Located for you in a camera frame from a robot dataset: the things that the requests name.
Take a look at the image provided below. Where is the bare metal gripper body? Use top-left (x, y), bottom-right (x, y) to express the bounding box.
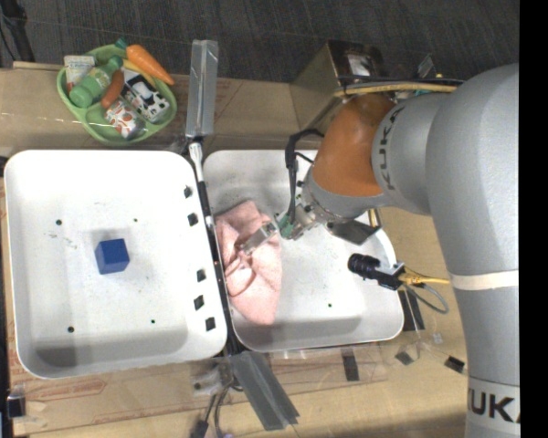
top-left (279, 202), bottom-right (332, 242)

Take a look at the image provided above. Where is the pink cloth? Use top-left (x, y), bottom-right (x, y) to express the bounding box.
top-left (214, 199), bottom-right (285, 328)

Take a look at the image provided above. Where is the white plastic tray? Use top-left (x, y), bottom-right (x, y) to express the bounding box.
top-left (3, 149), bottom-right (229, 381)
top-left (202, 148), bottom-right (406, 354)

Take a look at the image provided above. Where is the blue cube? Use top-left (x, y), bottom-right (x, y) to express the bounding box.
top-left (93, 237), bottom-right (132, 276)

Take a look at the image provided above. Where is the black and white cow carton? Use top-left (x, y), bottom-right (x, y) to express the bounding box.
top-left (120, 68), bottom-right (172, 124)

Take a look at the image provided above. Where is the white can with red print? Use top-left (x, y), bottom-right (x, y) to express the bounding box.
top-left (103, 99), bottom-right (148, 141)

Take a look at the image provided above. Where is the yellow banana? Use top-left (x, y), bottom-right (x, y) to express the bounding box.
top-left (121, 58), bottom-right (158, 89)

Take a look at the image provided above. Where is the orange carrot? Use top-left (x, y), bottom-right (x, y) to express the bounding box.
top-left (114, 36), bottom-right (176, 88)

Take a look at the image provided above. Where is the brown sausage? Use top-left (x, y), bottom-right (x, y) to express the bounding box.
top-left (100, 68), bottom-right (126, 110)

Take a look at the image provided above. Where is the green divided plate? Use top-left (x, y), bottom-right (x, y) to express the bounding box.
top-left (56, 44), bottom-right (179, 148)

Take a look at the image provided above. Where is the green plastic bottle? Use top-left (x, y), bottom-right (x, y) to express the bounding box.
top-left (68, 55), bottom-right (125, 110)

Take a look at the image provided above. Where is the white packet with orange print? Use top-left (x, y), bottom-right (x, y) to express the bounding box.
top-left (63, 54), bottom-right (97, 96)

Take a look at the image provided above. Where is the brown cardboard board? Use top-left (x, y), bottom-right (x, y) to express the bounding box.
top-left (0, 60), bottom-right (389, 438)

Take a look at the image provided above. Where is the black cylinder on white bracket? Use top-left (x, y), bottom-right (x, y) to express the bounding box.
top-left (327, 219), bottom-right (407, 292)

